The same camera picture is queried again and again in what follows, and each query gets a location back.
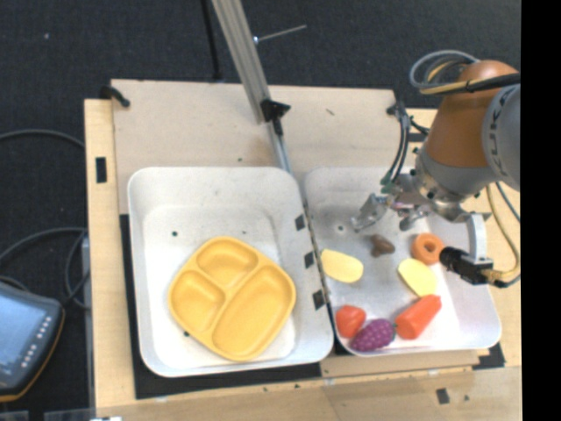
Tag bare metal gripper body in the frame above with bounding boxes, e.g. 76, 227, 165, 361
385, 174, 473, 225

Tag orange doughnut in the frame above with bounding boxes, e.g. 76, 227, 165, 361
410, 232, 446, 267

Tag brown toy lump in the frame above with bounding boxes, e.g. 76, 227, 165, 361
369, 233, 397, 259

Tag yellow oval slice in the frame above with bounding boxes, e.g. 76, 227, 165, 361
320, 248, 365, 285
396, 257, 439, 298

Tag white plastic tray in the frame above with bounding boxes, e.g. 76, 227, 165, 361
126, 166, 336, 379
302, 166, 503, 359

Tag orange carrot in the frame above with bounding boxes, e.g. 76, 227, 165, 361
394, 294, 444, 341

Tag red toy pepper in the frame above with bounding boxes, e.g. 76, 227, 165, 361
335, 304, 367, 339

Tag purple grapes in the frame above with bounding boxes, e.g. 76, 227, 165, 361
350, 318, 397, 353

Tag yellow divided plate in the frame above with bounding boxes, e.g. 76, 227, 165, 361
167, 235, 298, 363

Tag pale flat board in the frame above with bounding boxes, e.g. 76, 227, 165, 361
109, 78, 484, 379

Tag black cylinder on white bracket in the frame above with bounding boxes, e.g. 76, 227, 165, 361
438, 212, 494, 286

